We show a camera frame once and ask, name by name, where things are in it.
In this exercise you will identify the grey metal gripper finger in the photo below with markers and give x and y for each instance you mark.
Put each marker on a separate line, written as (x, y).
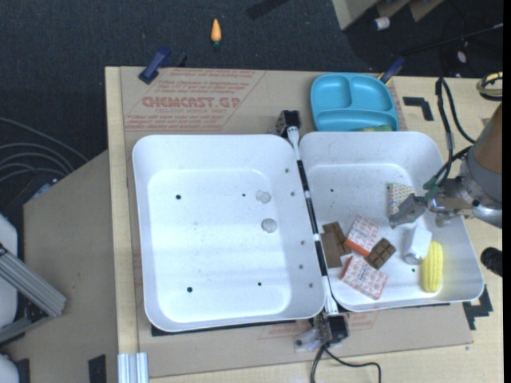
(413, 202)
(401, 217)

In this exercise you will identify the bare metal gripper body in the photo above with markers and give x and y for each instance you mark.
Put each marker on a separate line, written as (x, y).
(455, 206)

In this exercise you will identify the white can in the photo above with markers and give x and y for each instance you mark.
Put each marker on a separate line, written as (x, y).
(417, 243)

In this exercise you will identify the brown chocolate bar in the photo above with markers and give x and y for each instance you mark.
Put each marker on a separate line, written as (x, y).
(380, 253)
(335, 231)
(330, 253)

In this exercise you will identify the orange and white carton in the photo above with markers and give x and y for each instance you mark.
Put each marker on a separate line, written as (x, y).
(363, 277)
(362, 234)

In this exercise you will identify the yellow corn cob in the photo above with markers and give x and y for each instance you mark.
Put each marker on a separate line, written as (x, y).
(432, 267)

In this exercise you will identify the white plastic tray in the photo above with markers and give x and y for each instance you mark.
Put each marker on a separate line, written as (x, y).
(359, 166)
(215, 234)

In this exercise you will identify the yellow green toy food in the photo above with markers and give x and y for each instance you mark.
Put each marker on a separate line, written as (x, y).
(377, 128)

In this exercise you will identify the thin black and white rod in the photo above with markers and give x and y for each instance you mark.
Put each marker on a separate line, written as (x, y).
(307, 198)

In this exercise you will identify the blue divided plate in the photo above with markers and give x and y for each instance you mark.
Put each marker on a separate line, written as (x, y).
(347, 98)

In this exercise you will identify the clear round plastic piece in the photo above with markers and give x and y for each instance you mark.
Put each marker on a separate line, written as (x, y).
(269, 225)
(263, 197)

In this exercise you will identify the brown cardboard board red print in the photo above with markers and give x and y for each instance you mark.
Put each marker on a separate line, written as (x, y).
(247, 94)

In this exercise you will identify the orange carrot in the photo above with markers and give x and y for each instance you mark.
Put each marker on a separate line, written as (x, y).
(216, 30)

